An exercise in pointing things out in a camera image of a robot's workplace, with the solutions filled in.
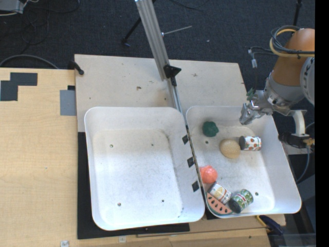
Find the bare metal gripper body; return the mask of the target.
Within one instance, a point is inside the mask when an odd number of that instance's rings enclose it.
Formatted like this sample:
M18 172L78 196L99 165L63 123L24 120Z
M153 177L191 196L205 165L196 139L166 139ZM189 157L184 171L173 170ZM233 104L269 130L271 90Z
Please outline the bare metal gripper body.
M293 103L293 96L287 91L253 90L249 94L249 100L250 108L259 114L271 115L273 112L277 112L288 116Z

